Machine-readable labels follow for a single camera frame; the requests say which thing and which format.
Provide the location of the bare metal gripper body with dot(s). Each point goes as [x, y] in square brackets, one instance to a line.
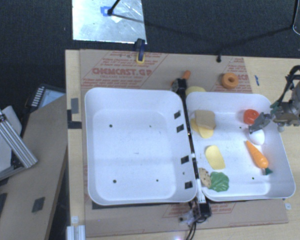
[287, 114]

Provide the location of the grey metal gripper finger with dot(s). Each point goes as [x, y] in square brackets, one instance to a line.
[265, 117]
[255, 127]

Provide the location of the white egg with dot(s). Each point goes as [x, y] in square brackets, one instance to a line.
[257, 137]

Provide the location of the red tomato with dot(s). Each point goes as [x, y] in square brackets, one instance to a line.
[250, 116]

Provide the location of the orange carrot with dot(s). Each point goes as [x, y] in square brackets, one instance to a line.
[257, 155]

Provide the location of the white plastic tray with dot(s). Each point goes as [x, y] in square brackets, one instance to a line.
[135, 144]
[240, 164]

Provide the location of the yellow oval slice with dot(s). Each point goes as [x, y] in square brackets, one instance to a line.
[215, 157]

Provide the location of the tan bread slice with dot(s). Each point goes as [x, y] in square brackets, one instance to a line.
[205, 119]

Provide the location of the yellow cheese slice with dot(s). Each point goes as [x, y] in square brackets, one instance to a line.
[205, 133]

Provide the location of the orange doughnut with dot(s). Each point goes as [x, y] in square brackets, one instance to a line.
[227, 82]

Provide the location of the green lettuce leaf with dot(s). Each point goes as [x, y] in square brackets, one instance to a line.
[219, 182]

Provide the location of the thin black and white rod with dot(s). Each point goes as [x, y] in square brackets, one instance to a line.
[189, 131]

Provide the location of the pale yellow round slice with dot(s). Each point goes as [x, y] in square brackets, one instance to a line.
[194, 90]

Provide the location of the brown chocolate chip biscuit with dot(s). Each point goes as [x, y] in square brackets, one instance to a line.
[204, 177]

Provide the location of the brown cardboard board red print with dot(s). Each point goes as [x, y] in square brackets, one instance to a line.
[120, 69]

